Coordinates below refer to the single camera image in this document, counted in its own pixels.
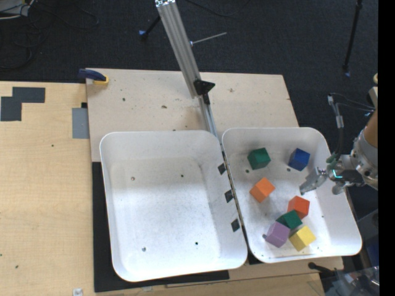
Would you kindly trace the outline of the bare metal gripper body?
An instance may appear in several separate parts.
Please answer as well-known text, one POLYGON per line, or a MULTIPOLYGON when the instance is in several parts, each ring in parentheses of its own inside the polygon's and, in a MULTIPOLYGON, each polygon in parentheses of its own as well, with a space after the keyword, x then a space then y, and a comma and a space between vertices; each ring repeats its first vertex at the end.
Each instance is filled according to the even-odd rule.
POLYGON ((369 186, 378 191, 378 168, 364 156, 332 154, 327 158, 327 175, 335 182, 332 191, 351 186, 369 186))

